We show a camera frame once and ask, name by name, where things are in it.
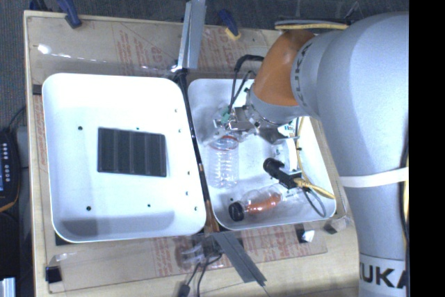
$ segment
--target white plastic tray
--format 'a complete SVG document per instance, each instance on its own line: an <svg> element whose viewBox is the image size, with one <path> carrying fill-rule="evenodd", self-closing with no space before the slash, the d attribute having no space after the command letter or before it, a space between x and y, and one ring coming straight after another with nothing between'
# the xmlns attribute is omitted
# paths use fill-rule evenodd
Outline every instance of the white plastic tray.
<svg viewBox="0 0 445 297"><path fill-rule="evenodd" d="M194 234L206 219L184 100L167 80L54 74L42 89L51 217L71 242ZM165 135L167 177L97 172L99 127Z"/></svg>
<svg viewBox="0 0 445 297"><path fill-rule="evenodd" d="M212 125L212 115L218 107L229 104L231 95L231 79L197 79L188 88L188 96L195 125L196 136L204 171L208 161L207 147L203 144L215 129ZM245 93L242 90L234 106L242 106L245 103ZM318 147L314 130L309 118L305 120L300 137L300 146L303 148L301 159L305 172L314 184L332 192L332 186L327 170ZM274 225L286 225L306 223L322 220L314 209L303 197L303 203L292 210L276 209L273 214L255 219L244 219L239 222L233 221L229 216L228 206L241 198L241 196L256 188L277 183L276 179L263 170L263 162L266 158L273 157L272 147L259 136L251 136L239 145L239 180L236 186L231 188L214 188L209 186L210 200L213 212L218 222L230 230L244 230L258 227L270 227ZM326 208L326 219L331 217L336 209L335 200L321 197Z"/></svg>

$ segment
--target clear plastic bottle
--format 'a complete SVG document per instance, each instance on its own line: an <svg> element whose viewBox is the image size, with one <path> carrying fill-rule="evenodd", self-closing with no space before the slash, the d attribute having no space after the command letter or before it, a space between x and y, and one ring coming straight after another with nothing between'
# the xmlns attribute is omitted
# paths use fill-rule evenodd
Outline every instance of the clear plastic bottle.
<svg viewBox="0 0 445 297"><path fill-rule="evenodd" d="M215 188L232 187L238 182L238 140L225 135L209 143L207 183Z"/></svg>
<svg viewBox="0 0 445 297"><path fill-rule="evenodd" d="M231 203L229 215L236 222L249 216L266 218L283 202L289 205L300 204L305 202L305 197L299 188L287 190L281 184L272 184L248 191L240 200Z"/></svg>

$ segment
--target bottle with orange liquid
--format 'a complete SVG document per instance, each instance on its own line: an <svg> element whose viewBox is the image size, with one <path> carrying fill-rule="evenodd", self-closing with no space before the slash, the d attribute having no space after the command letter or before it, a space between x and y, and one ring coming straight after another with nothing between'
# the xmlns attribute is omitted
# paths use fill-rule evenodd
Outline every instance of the bottle with orange liquid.
<svg viewBox="0 0 445 297"><path fill-rule="evenodd" d="M281 184L272 184L248 191L240 200L231 203L229 215L238 222L248 216L268 216L277 205L283 202L304 202L301 189L287 190Z"/></svg>

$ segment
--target black bottle cap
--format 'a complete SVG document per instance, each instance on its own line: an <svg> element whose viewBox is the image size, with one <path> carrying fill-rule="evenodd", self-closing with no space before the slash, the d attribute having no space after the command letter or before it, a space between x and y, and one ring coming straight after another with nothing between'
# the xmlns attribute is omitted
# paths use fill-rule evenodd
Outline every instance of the black bottle cap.
<svg viewBox="0 0 445 297"><path fill-rule="evenodd" d="M229 215L232 220L239 222L244 219L243 206L239 202L232 203L229 206Z"/></svg>

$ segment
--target dark rectangular slot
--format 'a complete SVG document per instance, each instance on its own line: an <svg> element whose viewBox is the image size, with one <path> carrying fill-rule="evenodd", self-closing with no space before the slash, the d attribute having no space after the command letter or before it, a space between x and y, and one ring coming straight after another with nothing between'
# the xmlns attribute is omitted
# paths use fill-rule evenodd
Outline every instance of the dark rectangular slot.
<svg viewBox="0 0 445 297"><path fill-rule="evenodd" d="M162 134L99 128L97 151L98 172L167 176Z"/></svg>

